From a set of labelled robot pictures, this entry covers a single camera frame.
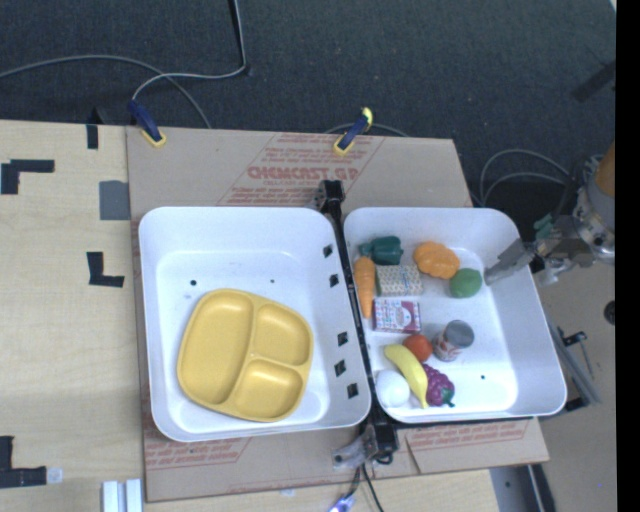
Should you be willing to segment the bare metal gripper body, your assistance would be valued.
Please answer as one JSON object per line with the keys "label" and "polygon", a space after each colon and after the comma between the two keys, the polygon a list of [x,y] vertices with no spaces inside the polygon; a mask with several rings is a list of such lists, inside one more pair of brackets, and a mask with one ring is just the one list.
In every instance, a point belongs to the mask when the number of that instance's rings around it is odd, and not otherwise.
{"label": "bare metal gripper body", "polygon": [[577,202],[570,214],[547,214],[534,223],[534,247],[549,264],[589,267],[595,262],[615,265],[615,210]]}

